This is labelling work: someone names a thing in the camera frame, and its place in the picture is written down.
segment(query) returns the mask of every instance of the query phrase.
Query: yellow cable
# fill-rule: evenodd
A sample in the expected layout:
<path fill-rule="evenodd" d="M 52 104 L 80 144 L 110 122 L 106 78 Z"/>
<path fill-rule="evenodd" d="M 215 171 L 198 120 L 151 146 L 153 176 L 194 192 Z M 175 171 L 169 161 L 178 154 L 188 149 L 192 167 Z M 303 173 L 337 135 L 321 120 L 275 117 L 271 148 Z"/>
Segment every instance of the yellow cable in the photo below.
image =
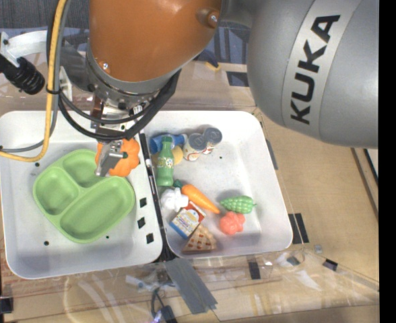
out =
<path fill-rule="evenodd" d="M 59 39 L 60 23 L 62 19 L 63 10 L 65 8 L 67 0 L 59 0 L 56 8 L 55 21 L 53 23 L 53 33 L 50 43 L 50 58 L 48 59 L 48 78 L 47 78 L 47 89 L 53 91 L 53 79 L 55 76 L 55 60 L 56 60 L 56 45 Z M 22 157 L 20 155 L 14 155 L 7 152 L 0 151 L 1 157 L 9 159 L 19 160 L 21 162 L 37 162 L 44 157 L 48 144 L 50 141 L 50 127 L 51 127 L 51 108 L 53 105 L 53 95 L 47 94 L 46 106 L 45 106 L 45 130 L 44 130 L 44 142 L 42 144 L 41 152 L 35 157 Z"/>

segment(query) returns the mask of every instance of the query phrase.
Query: toy carrot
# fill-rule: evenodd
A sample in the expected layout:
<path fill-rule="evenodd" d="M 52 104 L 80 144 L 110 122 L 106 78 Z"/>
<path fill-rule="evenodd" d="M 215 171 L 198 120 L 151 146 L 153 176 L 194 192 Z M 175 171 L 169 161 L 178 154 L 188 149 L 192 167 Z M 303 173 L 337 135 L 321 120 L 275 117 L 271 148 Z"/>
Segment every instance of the toy carrot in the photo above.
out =
<path fill-rule="evenodd" d="M 197 187 L 192 184 L 182 184 L 179 180 L 174 181 L 174 186 L 180 188 L 181 193 L 187 195 L 189 200 L 203 209 L 207 209 L 215 214 L 219 214 L 220 210 L 206 197 Z"/>

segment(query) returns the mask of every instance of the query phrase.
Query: white tray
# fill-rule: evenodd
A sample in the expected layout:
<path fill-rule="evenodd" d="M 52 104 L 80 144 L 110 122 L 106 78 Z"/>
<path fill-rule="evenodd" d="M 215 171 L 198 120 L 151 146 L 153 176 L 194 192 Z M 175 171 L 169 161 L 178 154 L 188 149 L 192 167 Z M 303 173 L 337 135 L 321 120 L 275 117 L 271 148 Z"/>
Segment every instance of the white tray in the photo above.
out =
<path fill-rule="evenodd" d="M 185 258 L 238 256 L 280 251 L 292 242 L 292 228 L 277 181 L 263 130 L 259 121 L 241 111 L 161 111 L 145 128 L 147 139 L 162 133 L 202 133 L 216 127 L 222 142 L 209 155 L 196 161 L 182 160 L 174 167 L 174 178 L 194 184 L 217 204 L 234 195 L 249 195 L 257 203 L 252 213 L 244 215 L 244 231 L 234 236 L 223 234 L 220 215 L 208 213 L 203 221 L 218 241 L 218 249 L 205 254 L 183 254 L 186 240 L 168 222 L 173 218 L 162 210 L 170 249 Z"/>
<path fill-rule="evenodd" d="M 33 145 L 43 136 L 44 112 L 9 112 L 0 118 L 0 145 Z M 88 120 L 77 117 L 84 126 Z M 0 191 L 8 266 L 19 277 L 38 279 L 153 262 L 162 251 L 162 237 L 142 152 L 140 165 L 128 176 L 136 195 L 132 212 L 106 235 L 90 244 L 67 239 L 42 214 L 32 188 L 36 177 L 57 159 L 76 149 L 96 150 L 96 142 L 73 129 L 59 113 L 47 154 L 25 163 L 0 157 Z M 23 153 L 36 155 L 38 150 Z M 140 200 L 146 205 L 140 207 Z M 145 219 L 138 227 L 137 221 Z M 153 241 L 148 243 L 147 236 Z"/>

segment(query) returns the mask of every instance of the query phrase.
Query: white label band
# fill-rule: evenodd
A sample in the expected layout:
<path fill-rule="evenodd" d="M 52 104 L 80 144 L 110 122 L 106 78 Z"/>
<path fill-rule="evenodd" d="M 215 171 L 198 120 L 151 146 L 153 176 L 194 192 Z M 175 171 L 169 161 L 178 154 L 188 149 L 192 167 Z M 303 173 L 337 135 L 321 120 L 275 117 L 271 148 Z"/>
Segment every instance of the white label band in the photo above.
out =
<path fill-rule="evenodd" d="M 288 128 L 320 137 L 319 114 L 340 40 L 362 0 L 315 0 L 286 68 L 282 117 Z"/>

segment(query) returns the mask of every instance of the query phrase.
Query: divided green plate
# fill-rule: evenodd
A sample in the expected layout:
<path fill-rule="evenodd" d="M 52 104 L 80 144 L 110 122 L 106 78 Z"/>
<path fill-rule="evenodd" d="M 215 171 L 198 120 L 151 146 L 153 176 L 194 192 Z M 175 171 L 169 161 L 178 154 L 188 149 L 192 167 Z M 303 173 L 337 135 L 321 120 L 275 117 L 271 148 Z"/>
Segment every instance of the divided green plate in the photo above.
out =
<path fill-rule="evenodd" d="M 120 222 L 135 204 L 126 178 L 95 175 L 95 152 L 73 151 L 41 173 L 34 199 L 53 225 L 67 238 L 90 243 Z"/>

